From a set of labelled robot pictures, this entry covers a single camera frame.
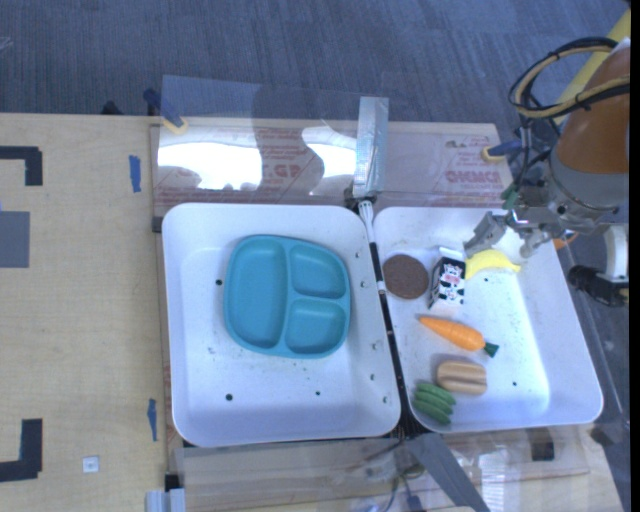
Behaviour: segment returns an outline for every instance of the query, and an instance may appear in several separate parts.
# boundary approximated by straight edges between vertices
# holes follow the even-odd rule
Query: blue tape
[[[149,418],[149,425],[151,426],[151,436],[153,441],[158,440],[157,430],[157,414],[156,414],[156,401],[153,398],[149,398],[149,407],[147,407],[147,418]]]
[[[129,177],[131,178],[133,192],[141,192],[140,180],[142,179],[142,174],[140,172],[140,159],[134,155],[129,155]]]

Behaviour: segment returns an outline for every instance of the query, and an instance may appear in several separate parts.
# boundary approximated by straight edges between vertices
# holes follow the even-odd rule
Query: orange carrot
[[[480,331],[468,325],[454,322],[453,320],[429,316],[421,316],[418,319],[422,325],[425,325],[460,348],[470,351],[484,349],[491,357],[493,357],[498,350],[498,345],[488,343]]]

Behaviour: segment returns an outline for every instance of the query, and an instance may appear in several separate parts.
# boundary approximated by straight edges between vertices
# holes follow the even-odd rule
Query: wooden tabletop
[[[2,510],[143,510],[145,493],[164,487],[162,294],[151,230],[157,124],[0,114],[0,146],[43,155],[36,186],[25,186],[24,161],[0,159],[0,211],[29,212],[30,222],[28,268],[0,267],[0,462],[20,460],[23,420],[41,419],[43,428],[41,471],[0,482]],[[486,482],[485,498],[499,504],[495,493],[503,493],[495,510],[621,510],[602,449],[586,432],[587,471]]]

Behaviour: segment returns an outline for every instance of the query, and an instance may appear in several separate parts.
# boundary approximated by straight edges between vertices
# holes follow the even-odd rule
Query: brown round object
[[[407,254],[396,254],[382,265],[387,290],[403,299],[417,299],[429,286],[424,265]]]

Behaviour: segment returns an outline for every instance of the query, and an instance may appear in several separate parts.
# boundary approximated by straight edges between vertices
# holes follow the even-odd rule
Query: blue tray
[[[349,276],[342,260],[317,244],[255,235],[234,249],[224,284],[224,321],[243,347],[283,357],[319,358],[344,342]]]

